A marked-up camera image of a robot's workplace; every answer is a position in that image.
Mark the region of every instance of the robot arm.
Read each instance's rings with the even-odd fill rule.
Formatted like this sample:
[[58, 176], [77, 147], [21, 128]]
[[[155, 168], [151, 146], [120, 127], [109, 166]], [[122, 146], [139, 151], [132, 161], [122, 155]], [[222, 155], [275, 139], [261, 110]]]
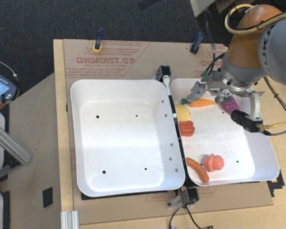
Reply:
[[[229, 17], [242, 8], [249, 9], [237, 28], [233, 29]], [[265, 76], [286, 85], [286, 12], [282, 13], [265, 4], [242, 4], [230, 10], [225, 26], [234, 35], [227, 52], [222, 55], [221, 68], [211, 71], [207, 77], [202, 78], [201, 83], [197, 82], [187, 100], [191, 102], [198, 99], [205, 91], [216, 95], [218, 103], [232, 94], [249, 97], [250, 114], [243, 114], [241, 119], [249, 119], [252, 125], [248, 131], [257, 132], [256, 124], [262, 121], [259, 93], [247, 89]]]

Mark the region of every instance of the blue clamp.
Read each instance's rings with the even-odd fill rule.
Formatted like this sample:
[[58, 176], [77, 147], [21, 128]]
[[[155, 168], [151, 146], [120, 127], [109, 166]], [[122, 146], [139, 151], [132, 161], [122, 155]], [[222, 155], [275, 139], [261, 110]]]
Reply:
[[103, 36], [103, 31], [104, 31], [104, 28], [103, 28], [103, 27], [100, 27], [100, 28], [99, 28], [99, 31], [97, 32], [96, 41], [95, 41], [94, 44], [93, 44], [93, 51], [94, 51], [95, 53], [100, 52], [101, 49], [102, 49], [101, 40], [102, 40], [102, 36]]
[[201, 41], [203, 40], [203, 38], [204, 38], [204, 33], [203, 33], [202, 31], [200, 31], [200, 32], [198, 33], [198, 35], [195, 37], [195, 40], [193, 40], [194, 43], [193, 43], [193, 45], [192, 45], [192, 47], [191, 47], [191, 49], [190, 49], [190, 52], [192, 52], [192, 53], [194, 53], [194, 54], [197, 54], [198, 49], [199, 49], [199, 44], [201, 43]]

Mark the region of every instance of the toy food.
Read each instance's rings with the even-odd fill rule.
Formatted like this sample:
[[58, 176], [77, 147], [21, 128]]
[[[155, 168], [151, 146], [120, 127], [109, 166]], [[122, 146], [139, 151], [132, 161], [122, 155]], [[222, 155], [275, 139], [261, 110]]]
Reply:
[[191, 120], [188, 108], [182, 104], [175, 104], [178, 122]]
[[233, 96], [224, 98], [224, 100], [221, 102], [221, 105], [229, 114], [232, 113], [234, 110], [239, 110], [237, 102], [235, 101]]
[[207, 172], [199, 163], [197, 163], [195, 160], [193, 160], [191, 158], [186, 158], [186, 163], [189, 167], [193, 168], [198, 173], [200, 179], [203, 182], [209, 181], [209, 176], [208, 176]]
[[211, 154], [210, 157], [204, 159], [204, 167], [208, 171], [221, 170], [224, 167], [224, 159], [219, 155]]
[[215, 101], [206, 98], [198, 98], [192, 102], [184, 101], [184, 104], [188, 104], [190, 107], [205, 107], [215, 103]]
[[179, 122], [180, 134], [183, 136], [192, 136], [195, 131], [194, 124], [191, 120]]

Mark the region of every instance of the toy pepper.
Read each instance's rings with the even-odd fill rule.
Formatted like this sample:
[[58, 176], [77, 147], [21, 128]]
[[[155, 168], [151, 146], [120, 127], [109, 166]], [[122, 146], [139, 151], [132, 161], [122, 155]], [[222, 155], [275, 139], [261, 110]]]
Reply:
[[191, 120], [180, 122], [179, 129], [182, 136], [192, 136], [195, 131], [194, 124]]

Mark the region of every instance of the toy hot dog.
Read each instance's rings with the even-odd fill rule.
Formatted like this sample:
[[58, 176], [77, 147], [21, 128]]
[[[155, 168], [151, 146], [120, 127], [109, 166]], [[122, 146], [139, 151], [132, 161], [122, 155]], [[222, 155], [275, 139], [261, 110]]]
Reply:
[[189, 167], [193, 168], [198, 173], [200, 179], [203, 182], [209, 181], [209, 176], [208, 176], [207, 172], [199, 163], [197, 163], [195, 160], [193, 160], [191, 158], [186, 158], [186, 163]]

